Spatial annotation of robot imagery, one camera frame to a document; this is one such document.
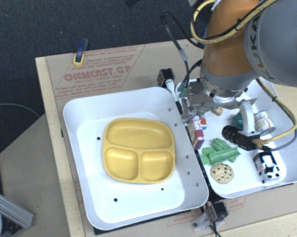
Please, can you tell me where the white and orange can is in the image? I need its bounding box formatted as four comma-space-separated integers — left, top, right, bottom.
252, 109, 277, 136

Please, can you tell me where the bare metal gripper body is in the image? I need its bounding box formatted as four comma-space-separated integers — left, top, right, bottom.
182, 72, 248, 116

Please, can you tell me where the yellow divided plate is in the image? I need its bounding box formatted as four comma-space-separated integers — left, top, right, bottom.
96, 110, 182, 191

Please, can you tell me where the brown cardboard board, red print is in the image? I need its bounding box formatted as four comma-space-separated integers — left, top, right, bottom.
45, 20, 297, 237

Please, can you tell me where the green celery bunch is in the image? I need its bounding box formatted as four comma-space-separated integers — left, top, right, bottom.
198, 134, 242, 168

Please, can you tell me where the red white blue carton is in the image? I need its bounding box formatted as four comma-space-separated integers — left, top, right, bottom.
186, 114, 212, 151

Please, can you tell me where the dark green round toy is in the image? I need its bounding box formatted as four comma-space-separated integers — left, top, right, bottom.
231, 112, 246, 130

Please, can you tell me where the beige chocolate chip biscuit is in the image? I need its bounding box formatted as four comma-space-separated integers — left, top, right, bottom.
208, 161, 236, 187

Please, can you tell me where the small beige bread piece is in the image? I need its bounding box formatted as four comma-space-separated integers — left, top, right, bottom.
212, 105, 226, 117

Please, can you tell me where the black block with thin wires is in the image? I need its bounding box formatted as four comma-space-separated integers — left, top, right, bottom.
156, 67, 175, 87
202, 200, 230, 224

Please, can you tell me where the black and white milk carton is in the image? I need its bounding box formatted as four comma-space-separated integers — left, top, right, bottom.
251, 149, 283, 185

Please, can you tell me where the white plastic tray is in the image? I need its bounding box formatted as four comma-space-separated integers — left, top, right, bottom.
173, 63, 297, 205
60, 80, 213, 235

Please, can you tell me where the black cylinder on white bracket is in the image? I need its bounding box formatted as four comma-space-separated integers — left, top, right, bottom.
217, 98, 265, 156

